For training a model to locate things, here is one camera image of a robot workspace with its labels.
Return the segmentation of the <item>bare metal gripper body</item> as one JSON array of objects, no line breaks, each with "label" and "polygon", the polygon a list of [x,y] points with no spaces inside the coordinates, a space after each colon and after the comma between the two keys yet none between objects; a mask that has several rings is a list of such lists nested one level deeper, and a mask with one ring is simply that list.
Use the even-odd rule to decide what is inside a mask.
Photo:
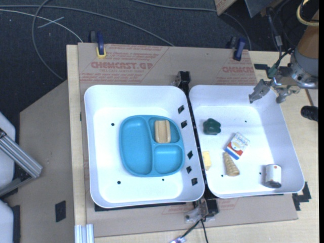
[{"label": "bare metal gripper body", "polygon": [[318,76],[300,67],[279,67],[273,79],[277,86],[297,86],[302,89],[318,89]]}]

